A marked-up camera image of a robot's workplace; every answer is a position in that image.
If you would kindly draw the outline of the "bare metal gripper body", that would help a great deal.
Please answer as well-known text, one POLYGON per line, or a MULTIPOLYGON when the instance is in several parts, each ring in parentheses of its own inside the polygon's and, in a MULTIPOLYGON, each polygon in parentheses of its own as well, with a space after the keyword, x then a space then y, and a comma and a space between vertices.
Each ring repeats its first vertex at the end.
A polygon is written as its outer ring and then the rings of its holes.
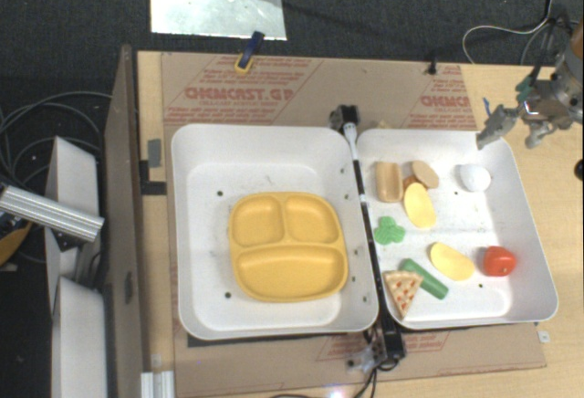
POLYGON ((573 123, 582 124, 582 87, 576 80, 529 79, 517 89, 517 102, 525 123, 567 130, 573 123))

